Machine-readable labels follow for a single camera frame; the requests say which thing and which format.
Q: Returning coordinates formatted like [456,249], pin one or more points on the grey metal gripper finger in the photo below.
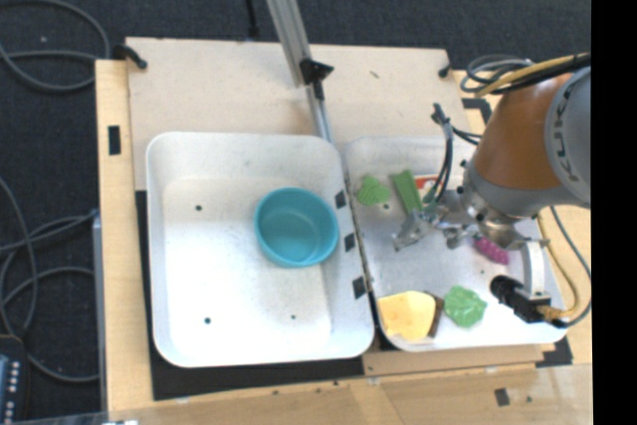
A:
[404,241]
[414,220]

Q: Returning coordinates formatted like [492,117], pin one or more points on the yellow and brown bread slice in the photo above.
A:
[405,316]

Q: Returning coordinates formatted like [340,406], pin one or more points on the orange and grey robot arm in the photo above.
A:
[517,149]

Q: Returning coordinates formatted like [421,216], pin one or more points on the white plastic tray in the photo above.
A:
[428,269]
[224,264]

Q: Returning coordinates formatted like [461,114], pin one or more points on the blue bowl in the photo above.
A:
[298,229]

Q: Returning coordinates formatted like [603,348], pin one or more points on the red and white packet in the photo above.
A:
[427,184]

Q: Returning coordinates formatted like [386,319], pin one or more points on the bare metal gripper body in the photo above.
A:
[490,223]

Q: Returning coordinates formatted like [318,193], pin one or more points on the green toy broccoli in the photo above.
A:
[370,192]

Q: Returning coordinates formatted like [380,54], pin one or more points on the purple toy grapes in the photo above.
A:
[493,252]

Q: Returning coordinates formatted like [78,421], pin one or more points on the pale wood board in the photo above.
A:
[224,89]

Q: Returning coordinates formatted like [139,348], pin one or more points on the green toy lettuce leaf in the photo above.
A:
[464,306]

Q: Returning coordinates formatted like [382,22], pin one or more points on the long green toy vegetable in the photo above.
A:
[405,191]

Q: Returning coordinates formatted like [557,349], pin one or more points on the black cylinder on white bracket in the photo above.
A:
[517,296]

